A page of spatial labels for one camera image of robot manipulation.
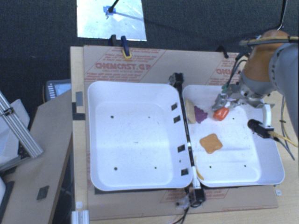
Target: white tray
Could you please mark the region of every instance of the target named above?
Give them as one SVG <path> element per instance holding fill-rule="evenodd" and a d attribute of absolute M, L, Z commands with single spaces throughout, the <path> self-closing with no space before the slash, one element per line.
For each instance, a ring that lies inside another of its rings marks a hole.
<path fill-rule="evenodd" d="M 220 86 L 206 85 L 189 85 L 183 91 L 184 98 L 208 113 L 200 124 L 188 124 L 193 156 L 204 178 L 201 183 L 208 187 L 281 183 L 285 172 L 275 141 L 263 139 L 247 127 L 250 119 L 263 121 L 262 109 L 242 105 L 230 109 L 224 120 L 215 120 L 212 105 L 220 92 Z M 208 154 L 199 140 L 212 133 L 223 147 Z"/>
<path fill-rule="evenodd" d="M 190 184 L 182 110 L 172 86 L 98 81 L 89 86 L 88 105 L 91 179 L 96 188 L 162 189 Z M 182 145 L 185 149 L 178 152 Z"/>

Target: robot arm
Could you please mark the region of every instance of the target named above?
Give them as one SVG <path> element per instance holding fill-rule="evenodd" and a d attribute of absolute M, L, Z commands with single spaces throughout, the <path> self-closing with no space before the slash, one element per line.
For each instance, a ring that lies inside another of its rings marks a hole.
<path fill-rule="evenodd" d="M 288 34 L 271 30 L 261 37 L 284 37 Z M 232 106 L 249 104 L 262 108 L 262 98 L 273 90 L 285 96 L 294 131 L 298 137 L 298 43 L 261 44 L 253 48 L 236 84 L 224 86 L 213 110 L 216 111 L 227 102 Z"/>

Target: red object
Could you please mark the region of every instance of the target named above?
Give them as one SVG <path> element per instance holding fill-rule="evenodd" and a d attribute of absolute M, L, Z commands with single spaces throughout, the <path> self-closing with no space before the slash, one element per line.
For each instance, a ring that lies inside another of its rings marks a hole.
<path fill-rule="evenodd" d="M 217 119 L 219 121 L 224 120 L 224 118 L 227 116 L 228 112 L 229 112 L 229 110 L 227 107 L 222 107 L 221 109 L 216 110 L 214 112 L 213 118 Z"/>

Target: blue clamp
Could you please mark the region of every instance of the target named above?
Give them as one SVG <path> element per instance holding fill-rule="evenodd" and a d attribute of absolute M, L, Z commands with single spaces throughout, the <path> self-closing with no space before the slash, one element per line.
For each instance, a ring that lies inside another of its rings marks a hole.
<path fill-rule="evenodd" d="M 126 37 L 123 35 L 121 37 L 121 46 L 123 47 L 122 54 L 126 59 L 131 59 L 132 58 L 132 53 L 129 50 L 129 45 Z"/>

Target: purple object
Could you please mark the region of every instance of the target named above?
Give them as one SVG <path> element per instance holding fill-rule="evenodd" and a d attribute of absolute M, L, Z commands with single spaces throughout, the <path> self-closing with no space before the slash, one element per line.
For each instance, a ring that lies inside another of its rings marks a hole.
<path fill-rule="evenodd" d="M 199 124 L 207 118 L 207 113 L 205 113 L 202 109 L 198 108 L 197 106 L 194 107 L 195 112 L 195 120 Z"/>

